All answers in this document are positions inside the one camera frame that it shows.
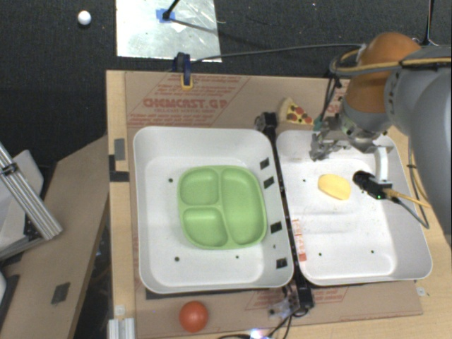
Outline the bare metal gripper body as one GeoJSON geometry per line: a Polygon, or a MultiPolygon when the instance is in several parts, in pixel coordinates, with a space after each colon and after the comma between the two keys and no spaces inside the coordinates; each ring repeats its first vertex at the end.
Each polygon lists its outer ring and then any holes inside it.
{"type": "Polygon", "coordinates": [[[340,140],[348,141],[350,147],[361,153],[373,153],[378,148],[374,141],[379,137],[379,134],[358,127],[346,115],[326,117],[322,121],[317,134],[321,136],[324,152],[327,142],[340,140]]]}

